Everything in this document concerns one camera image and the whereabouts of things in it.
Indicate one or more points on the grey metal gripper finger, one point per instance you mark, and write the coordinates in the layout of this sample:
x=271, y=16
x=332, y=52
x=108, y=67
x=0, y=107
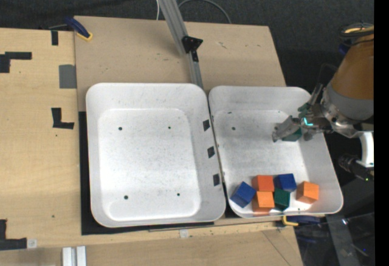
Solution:
x=284, y=128
x=307, y=136

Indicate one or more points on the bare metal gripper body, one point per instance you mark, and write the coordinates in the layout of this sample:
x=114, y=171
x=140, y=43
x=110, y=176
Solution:
x=329, y=120

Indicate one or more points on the green cube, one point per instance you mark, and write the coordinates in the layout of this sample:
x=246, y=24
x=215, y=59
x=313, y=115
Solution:
x=281, y=198
x=293, y=135

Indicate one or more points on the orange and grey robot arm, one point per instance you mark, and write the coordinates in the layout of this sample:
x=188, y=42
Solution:
x=354, y=76

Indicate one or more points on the white plastic tray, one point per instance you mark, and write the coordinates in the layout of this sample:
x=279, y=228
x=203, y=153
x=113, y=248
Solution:
x=255, y=149
x=152, y=161

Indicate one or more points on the blue cube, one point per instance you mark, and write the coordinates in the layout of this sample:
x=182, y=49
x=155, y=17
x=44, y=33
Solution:
x=286, y=181
x=242, y=194

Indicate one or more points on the orange cube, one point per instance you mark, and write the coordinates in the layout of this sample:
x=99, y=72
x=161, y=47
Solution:
x=263, y=182
x=263, y=201
x=307, y=192

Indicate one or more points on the pale wood board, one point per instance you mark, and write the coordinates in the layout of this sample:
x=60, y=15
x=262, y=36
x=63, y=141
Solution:
x=136, y=52

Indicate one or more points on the black cylinder on white bracket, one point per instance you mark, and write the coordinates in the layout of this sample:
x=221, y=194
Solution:
x=366, y=149

